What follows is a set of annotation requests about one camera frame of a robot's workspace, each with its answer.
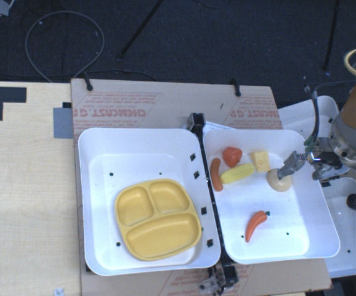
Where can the black cylinder on white bracket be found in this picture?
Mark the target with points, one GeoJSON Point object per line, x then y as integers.
{"type": "Point", "coordinates": [353, 201]}

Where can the yellow cheese wedge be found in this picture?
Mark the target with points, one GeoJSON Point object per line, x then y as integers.
{"type": "Point", "coordinates": [260, 161]}

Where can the yellow divided plate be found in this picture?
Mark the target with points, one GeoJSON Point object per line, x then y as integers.
{"type": "Point", "coordinates": [159, 227]}

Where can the yellow corn cob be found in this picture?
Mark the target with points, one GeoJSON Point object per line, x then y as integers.
{"type": "Point", "coordinates": [236, 173]}

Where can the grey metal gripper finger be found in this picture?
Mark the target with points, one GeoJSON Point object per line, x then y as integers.
{"type": "Point", "coordinates": [292, 164]}
{"type": "Point", "coordinates": [329, 172]}

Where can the white plastic tray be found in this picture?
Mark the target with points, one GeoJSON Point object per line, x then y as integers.
{"type": "Point", "coordinates": [276, 214]}
{"type": "Point", "coordinates": [104, 227]}

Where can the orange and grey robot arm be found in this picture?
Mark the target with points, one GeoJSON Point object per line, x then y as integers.
{"type": "Point", "coordinates": [349, 116]}

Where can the orange chili pepper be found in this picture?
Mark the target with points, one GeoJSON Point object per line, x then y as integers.
{"type": "Point", "coordinates": [255, 224]}

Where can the thin black and white rod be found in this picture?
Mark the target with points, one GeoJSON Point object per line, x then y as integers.
{"type": "Point", "coordinates": [212, 196]}

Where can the brown cardboard board red print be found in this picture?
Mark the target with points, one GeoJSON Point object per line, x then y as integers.
{"type": "Point", "coordinates": [172, 106]}

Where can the beige round bun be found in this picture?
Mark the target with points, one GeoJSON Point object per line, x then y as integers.
{"type": "Point", "coordinates": [281, 185]}

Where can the white printed paper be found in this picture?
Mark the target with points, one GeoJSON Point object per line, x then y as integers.
{"type": "Point", "coordinates": [218, 126]}

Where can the orange sausage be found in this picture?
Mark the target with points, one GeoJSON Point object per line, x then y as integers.
{"type": "Point", "coordinates": [216, 177]}

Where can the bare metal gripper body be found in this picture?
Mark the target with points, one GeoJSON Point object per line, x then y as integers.
{"type": "Point", "coordinates": [329, 157]}

